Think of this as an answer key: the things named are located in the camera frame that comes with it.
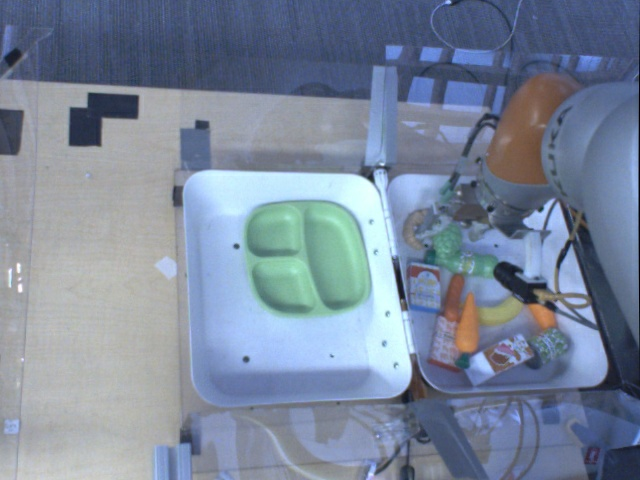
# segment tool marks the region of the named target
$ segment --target green divided tray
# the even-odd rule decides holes
[[[360,228],[340,205],[296,201],[260,206],[247,218],[245,244],[253,295],[279,315],[336,314],[369,296]]]

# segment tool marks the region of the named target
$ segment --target yellow banana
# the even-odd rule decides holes
[[[522,306],[515,297],[507,297],[497,306],[478,306],[480,325],[506,324],[520,314]]]

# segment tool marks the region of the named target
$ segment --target gray carpet floor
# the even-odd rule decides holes
[[[443,0],[0,0],[0,26],[51,27],[48,81],[291,92],[316,81],[368,85],[385,47],[442,46],[429,15]],[[518,0],[491,0],[513,21]],[[518,54],[638,59],[640,0],[525,0]],[[464,2],[437,25],[465,48],[508,30],[491,6]]]

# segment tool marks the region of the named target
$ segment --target orange carrot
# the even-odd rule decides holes
[[[456,347],[462,353],[456,361],[458,368],[469,368],[469,354],[478,349],[480,341],[480,319],[473,293],[467,294],[462,308],[462,316],[456,330]]]
[[[457,322],[460,318],[460,297],[464,288],[464,277],[461,274],[455,274],[449,282],[447,288],[447,296],[444,300],[444,309],[442,316],[449,322]]]
[[[542,304],[529,304],[529,311],[543,331],[558,326],[555,313]]]

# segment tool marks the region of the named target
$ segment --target white cable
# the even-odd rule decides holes
[[[440,41],[442,41],[447,47],[449,47],[449,48],[451,48],[453,50],[459,50],[459,51],[468,52],[468,53],[492,53],[492,52],[500,50],[501,48],[504,48],[507,44],[509,44],[509,42],[513,38],[513,34],[515,34],[516,25],[518,23],[518,17],[520,16],[520,7],[522,7],[522,2],[523,1],[524,0],[518,0],[518,5],[516,7],[516,14],[515,14],[515,16],[513,18],[513,26],[511,27],[511,32],[509,33],[509,36],[502,43],[500,43],[498,46],[496,46],[495,48],[491,48],[490,50],[469,50],[469,49],[466,49],[466,48],[458,48],[457,46],[454,46],[451,43],[447,42],[444,39],[444,37],[442,37],[438,33],[438,31],[436,30],[436,26],[433,23],[433,18],[435,16],[436,12],[438,12],[443,7],[449,7],[451,5],[454,5],[451,0],[445,0],[441,4],[438,4],[435,7],[435,9],[433,9],[433,11],[431,11],[431,17],[429,19],[429,21],[431,23],[431,30],[433,30],[433,33],[436,35],[436,37],[438,39],[440,39]]]

